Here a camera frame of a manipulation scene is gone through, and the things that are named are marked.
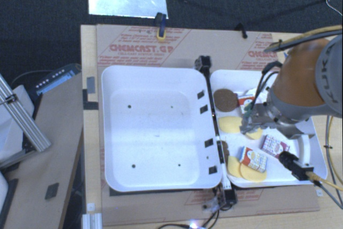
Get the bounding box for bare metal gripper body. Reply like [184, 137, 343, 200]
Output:
[244, 102, 295, 131]

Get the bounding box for black block with thin wires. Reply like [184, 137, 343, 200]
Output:
[213, 187, 238, 210]
[194, 55, 213, 72]

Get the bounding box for pink and white carton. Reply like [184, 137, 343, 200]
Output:
[260, 134, 291, 159]

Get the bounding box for brown cardboard board red print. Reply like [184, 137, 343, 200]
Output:
[95, 24, 321, 226]

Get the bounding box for red and white carton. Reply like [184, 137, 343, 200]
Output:
[236, 93, 256, 115]

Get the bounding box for black cylinder on white bracket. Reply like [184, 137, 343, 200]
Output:
[278, 133, 316, 182]

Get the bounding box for brown round biscuit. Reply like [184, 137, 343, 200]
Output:
[220, 140, 230, 164]
[213, 88, 240, 113]

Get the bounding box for yellow round biscuit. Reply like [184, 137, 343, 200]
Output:
[218, 115, 245, 135]
[227, 155, 243, 179]
[239, 162, 268, 183]
[245, 127, 264, 141]

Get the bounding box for white plastic tray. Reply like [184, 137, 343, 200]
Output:
[210, 69, 329, 189]
[101, 65, 223, 193]

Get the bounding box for thin black and white rod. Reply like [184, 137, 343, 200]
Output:
[204, 67, 230, 193]

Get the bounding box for orange and white carton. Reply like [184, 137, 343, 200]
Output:
[238, 146, 269, 173]

